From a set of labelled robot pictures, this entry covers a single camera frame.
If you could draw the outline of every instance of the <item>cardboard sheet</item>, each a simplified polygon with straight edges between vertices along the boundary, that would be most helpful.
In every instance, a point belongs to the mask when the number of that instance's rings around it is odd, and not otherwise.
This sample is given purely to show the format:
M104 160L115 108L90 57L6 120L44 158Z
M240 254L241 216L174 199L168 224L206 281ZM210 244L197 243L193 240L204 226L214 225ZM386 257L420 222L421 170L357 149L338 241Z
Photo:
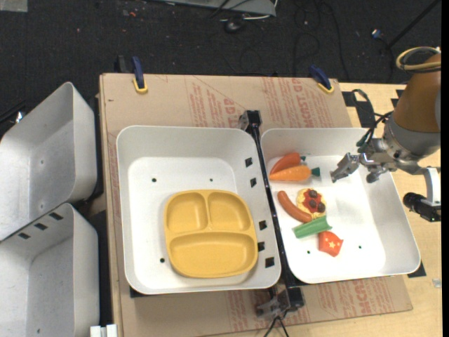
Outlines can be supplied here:
M125 337L209 336L266 329L255 307L269 300L267 291L228 291L133 297L123 268L116 137L130 125L237 127L245 110L259 110L263 129L280 127L350 127L339 84L332 94L313 79L145 75L149 92L136 93L132 74L100 77L102 135L112 300L115 323ZM412 309L402 276L302 287L305 306L289 313L285 324L386 314Z

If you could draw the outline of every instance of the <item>yellow plate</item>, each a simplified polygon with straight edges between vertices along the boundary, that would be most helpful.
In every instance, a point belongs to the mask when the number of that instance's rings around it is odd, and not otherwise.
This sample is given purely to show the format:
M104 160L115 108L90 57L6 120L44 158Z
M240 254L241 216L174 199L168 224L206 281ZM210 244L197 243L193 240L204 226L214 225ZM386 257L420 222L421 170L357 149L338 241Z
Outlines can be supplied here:
M229 191L174 194L164 211L171 265L181 275L218 278L251 270L257 237L248 205Z

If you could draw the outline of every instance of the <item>table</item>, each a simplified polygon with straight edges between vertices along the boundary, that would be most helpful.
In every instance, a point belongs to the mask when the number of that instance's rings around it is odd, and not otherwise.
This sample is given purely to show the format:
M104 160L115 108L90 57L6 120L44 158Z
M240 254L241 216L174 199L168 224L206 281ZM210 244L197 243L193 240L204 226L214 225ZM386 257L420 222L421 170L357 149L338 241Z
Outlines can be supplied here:
M169 111L170 116L166 113L161 114L160 111L147 111L146 113L142 113L142 111L138 112L137 110L133 110L132 108L127 109L126 106L146 106L146 102L149 97L145 97L144 95L138 96L130 94L129 91L112 91L111 89L111 81L117 82L118 90L120 90L120 86L123 84L127 84L130 81L130 76L125 76L127 74L117 74L117 76L111 76L112 74L104 74L100 77L100 121L101 121L101 129L102 129L102 144L103 144L103 163L105 167L105 192L106 192L106 202L107 202L107 214L108 214L108 234L109 234L109 259L110 259L110 275L111 275L111 289L112 289L112 306L113 306L113 315L114 315L114 323L116 323L119 327L119 335L128 337L138 337L134 333L129 332L130 328L133 328L133 325L141 325L143 324L142 318L144 318L144 308L142 306L142 299L138 298L134 300L131 304L126 304L126 301L129 301L128 292L125 286L126 282L123 281L123 271L120 271L120 258L123 258L123 253L120 249L117 248L117 242L120 240L121 236L117 234L117 225L119 225L120 221L114 220L116 219L116 214L119 213L116 204L113 202L113 194L117 194L117 191L111 189L111 186L114 183L117 184L116 176L111 174L108 166L114 164L114 161L111 161L114 158L114 148L110 144L108 145L108 137L111 137L111 134L116 134L121 128L126 126L126 123L119 122L115 124L112 129L112 123L108 120L108 106L116 106L111 104L121 104L120 111L121 117L125 119L131 119L133 124L161 124L161 125L175 125L175 126L188 126L195 121L197 126L201 126L201 124L205 124L207 119L205 119L205 115L210 114L211 112L217 111L218 107L222 109L231 109L233 114L224 115L229 118L229 121L220 118L219 114L211 114L208 118L215 119L215 124L220 126L226 126L226 124L232 125L235 123L233 117L238 114L241 109L244 107L257 110L257 103L252 101L251 99L246 98L248 94L253 93L251 89L247 89L243 91L243 87L245 86L245 79L261 79L257 80L258 84L261 84L261 92L262 93L271 93L272 94L280 94L283 95L283 92L286 91L286 88L282 88L283 82L280 82L281 92L270 92L270 84L272 80L264 80L264 79L273 79L273 78L245 78L245 77L235 77L233 79L228 79L226 77L217 77L216 80L212 79L202 79L202 77L192 77L193 80L198 79L196 82L192 82L192 85L188 85L190 83L186 83L186 79L179 76L177 79L173 79L173 77L166 75L157 75L150 76L153 81L162 81L159 82L165 89L165 93L176 96L179 93L180 88L186 89L188 92L186 99L189 101L190 108L186 109L187 105L181 106L176 103L167 103L164 102L163 99L157 100L157 97L153 93L154 101L157 101L158 105L155 105L156 109L161 109L163 111ZM291 85L285 85L284 87L293 88L295 87L295 80L292 79ZM201 85L204 83L207 85L207 89L201 90L201 87L205 85ZM310 81L310 79L297 79L297 83L308 91L308 94L314 94L314 82ZM378 113L385 113L392 110L391 99L396 97L397 90L403 90L405 88L404 85L387 85L387 84L339 84L337 81L333 81L336 88L336 94L340 94L340 91L352 91L356 88L365 91L370 97L373 107ZM227 92L232 91L233 96L238 96L235 99L231 99L228 101L228 105L226 105L227 98L223 97L222 102L223 105L217 103L220 99L220 91L226 90ZM323 98L321 95L316 95L315 98ZM209 107L206 109L202 109L201 101L205 99L205 101L209 102ZM336 96L336 100L341 99L341 96ZM232 104L232 101L241 102L241 104ZM276 119L280 119L281 113L278 111L278 107L276 107L276 101L265 98L265 102L269 101L271 104L269 107L263 106L264 109L268 108L270 111L269 119L271 122ZM335 103L335 105L331 106L329 111L334 115L338 116L330 116L328 117L328 122L325 120L318 122L318 124L327 124L329 121L334 126L327 127L335 127L335 126L347 126L348 121L354 127L360 126L360 121L354 107L345 108L347 110L347 116L342 116L341 110L341 101L339 103ZM440 166L440 152L437 152L430 157L427 157L424 161L422 161L422 166ZM424 178L422 176L410 176L407 173L402 171L397 171L393 174L394 180L396 183L396 187L400 196L403 196L406 192L416 192L419 194L426 195L426 187ZM416 213L406 211L407 217L410 221L410 224L413 229L413 233L415 235L417 245L420 249L423 266L425 268L425 272L427 275L422 277L413 277L409 278L407 276L404 277L387 277L387 278L400 278L403 279L406 289L408 291L408 295L410 296L410 301L412 305L412 309L409 309L406 312L397 312L397 313L388 313L381 315L372 315L367 317L357 317L351 319L339 319L333 320L331 322L317 322L313 324L296 324L294 326L288 326L288 333L290 336L442 336L442 288L441 288L441 224L440 223L429 223L424 219L420 218ZM214 298L212 295L203 295L204 300L209 300L210 298ZM187 300L189 298L199 298L199 296L183 296L180 303L188 303ZM164 302L161 305L162 308L169 308L171 306L170 301ZM166 310L165 314L170 314L170 310ZM206 310L202 310L199 308L199 313L207 313ZM127 322L123 323L123 316L127 316ZM221 321L217 319L215 316L210 316L210 319L205 320L206 323L213 324L217 327L217 330L220 330L219 327L222 327ZM172 323L177 323L177 316L173 315ZM233 333L233 336L238 337L256 337L263 336L266 329L260 329L258 331L243 331L239 333ZM228 333L219 334L217 336L230 336ZM277 330L273 330L271 332L271 336L283 336L282 329L277 328Z

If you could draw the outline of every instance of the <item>white tray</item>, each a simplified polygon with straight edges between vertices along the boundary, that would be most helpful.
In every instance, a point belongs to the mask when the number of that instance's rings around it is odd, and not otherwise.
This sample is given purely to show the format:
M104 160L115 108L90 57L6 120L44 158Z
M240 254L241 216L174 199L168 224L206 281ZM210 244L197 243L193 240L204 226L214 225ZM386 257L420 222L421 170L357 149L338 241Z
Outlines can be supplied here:
M0 241L97 181L92 109L67 82L8 130L0 142Z
M236 128L130 126L117 137L117 156L125 273L136 291L263 289L277 283L281 266L276 236L251 136ZM164 206L177 192L207 189L237 193L248 204L257 242L264 243L251 271L198 279L179 275L170 266Z
M261 137L267 172L289 152L299 152L311 169L321 170L320 178L301 183L270 182L288 265L303 282L401 275L420 265L420 252L390 173L369 184L368 171L360 166L336 183L330 179L344 154L356 154L356 142L365 132L362 128L279 128ZM283 210L276 197L285 190L296 201L298 191L306 187L322 193L331 231L344 240L336 257L318 250L316 234L297 239L292 228L300 222Z
M86 337L99 304L97 234L71 205L0 243L1 337Z

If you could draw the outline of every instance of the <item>black floor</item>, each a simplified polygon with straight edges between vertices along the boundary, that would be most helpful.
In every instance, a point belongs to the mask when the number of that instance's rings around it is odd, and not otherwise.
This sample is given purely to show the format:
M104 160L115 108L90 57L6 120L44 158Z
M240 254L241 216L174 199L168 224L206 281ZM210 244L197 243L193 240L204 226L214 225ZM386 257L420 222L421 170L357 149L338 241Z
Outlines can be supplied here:
M340 81L407 82L392 63L409 48L441 46L441 2L385 46L433 1L280 0L276 18L228 34L227 11L210 18L207 8L156 1L28 0L26 13L0 11L0 117L20 104L30 111L65 81L93 97L117 55L138 56L146 73L307 77L315 64Z

